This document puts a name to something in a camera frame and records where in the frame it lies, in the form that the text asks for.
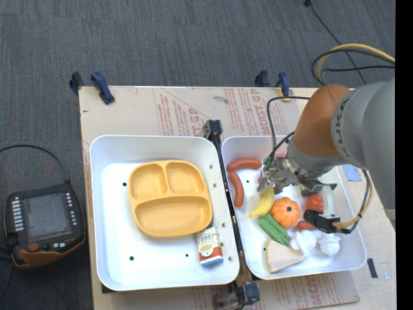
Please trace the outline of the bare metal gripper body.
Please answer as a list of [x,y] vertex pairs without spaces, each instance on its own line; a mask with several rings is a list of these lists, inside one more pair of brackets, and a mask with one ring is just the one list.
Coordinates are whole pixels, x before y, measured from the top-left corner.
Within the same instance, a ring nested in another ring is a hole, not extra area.
[[294,161],[290,163],[287,157],[268,156],[263,162],[263,174],[274,183],[289,181],[290,185],[303,185],[305,188],[320,188],[323,185],[312,172],[296,166]]

